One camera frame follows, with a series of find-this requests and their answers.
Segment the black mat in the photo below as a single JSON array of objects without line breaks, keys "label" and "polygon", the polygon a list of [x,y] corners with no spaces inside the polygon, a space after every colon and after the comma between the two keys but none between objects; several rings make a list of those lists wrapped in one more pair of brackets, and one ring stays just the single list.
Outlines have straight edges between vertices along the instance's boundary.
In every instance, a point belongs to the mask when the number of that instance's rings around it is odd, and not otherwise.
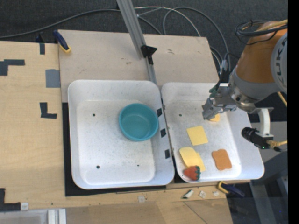
[{"label": "black mat", "polygon": [[69,125],[69,107],[68,103],[62,103],[63,113],[63,136],[64,136],[64,186],[65,196],[87,196],[112,192],[141,191],[164,189],[166,186],[150,187],[131,187],[131,188],[111,188],[111,189],[92,189],[86,190],[78,187],[71,175],[71,143],[70,143],[70,125]]}]

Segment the teal bowl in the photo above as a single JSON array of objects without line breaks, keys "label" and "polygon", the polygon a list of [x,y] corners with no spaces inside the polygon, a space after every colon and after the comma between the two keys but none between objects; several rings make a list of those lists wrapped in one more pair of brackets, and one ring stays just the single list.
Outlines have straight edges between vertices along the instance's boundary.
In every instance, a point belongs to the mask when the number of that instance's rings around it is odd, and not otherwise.
[{"label": "teal bowl", "polygon": [[145,141],[152,138],[159,128],[158,116],[146,105],[130,104],[119,115],[122,133],[131,141]]}]

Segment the black clip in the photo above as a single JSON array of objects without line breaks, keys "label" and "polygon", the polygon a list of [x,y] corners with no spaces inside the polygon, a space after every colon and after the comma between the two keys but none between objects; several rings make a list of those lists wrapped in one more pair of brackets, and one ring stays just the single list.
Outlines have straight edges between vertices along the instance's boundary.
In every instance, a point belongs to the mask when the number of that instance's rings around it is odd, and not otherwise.
[{"label": "black clip", "polygon": [[152,59],[151,56],[155,53],[156,50],[157,50],[157,48],[155,48],[155,47],[150,47],[150,46],[147,46],[147,45],[141,46],[141,52],[143,54],[143,57],[144,58],[148,57],[149,63],[151,65],[154,64],[153,59]]},{"label": "black clip", "polygon": [[44,40],[44,38],[42,36],[42,33],[43,32],[39,33],[38,36],[36,37],[36,42],[37,43],[45,43],[45,40]]}]

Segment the red toy fruit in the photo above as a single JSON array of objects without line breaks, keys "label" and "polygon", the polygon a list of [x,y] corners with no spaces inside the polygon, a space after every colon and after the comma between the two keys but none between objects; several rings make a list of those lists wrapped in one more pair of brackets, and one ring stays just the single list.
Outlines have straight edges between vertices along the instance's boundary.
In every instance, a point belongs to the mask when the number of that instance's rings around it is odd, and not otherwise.
[{"label": "red toy fruit", "polygon": [[191,178],[192,180],[197,181],[200,176],[200,167],[192,166],[184,170],[184,175]]}]

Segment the aluminum rod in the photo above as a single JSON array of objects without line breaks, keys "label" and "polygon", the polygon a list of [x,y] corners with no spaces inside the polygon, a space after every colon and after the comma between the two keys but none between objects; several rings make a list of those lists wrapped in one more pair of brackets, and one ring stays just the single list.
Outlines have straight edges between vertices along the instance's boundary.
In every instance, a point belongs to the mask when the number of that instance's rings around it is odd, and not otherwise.
[{"label": "aluminum rod", "polygon": [[[132,4],[132,0],[116,0],[116,2],[121,10],[122,17],[125,21],[128,32],[135,46],[136,52],[139,58],[143,59],[144,57],[141,51],[141,46],[146,45],[146,43],[137,18],[137,14]],[[149,74],[149,80],[157,84],[154,66],[152,64],[149,64],[147,58],[145,59]]]}]

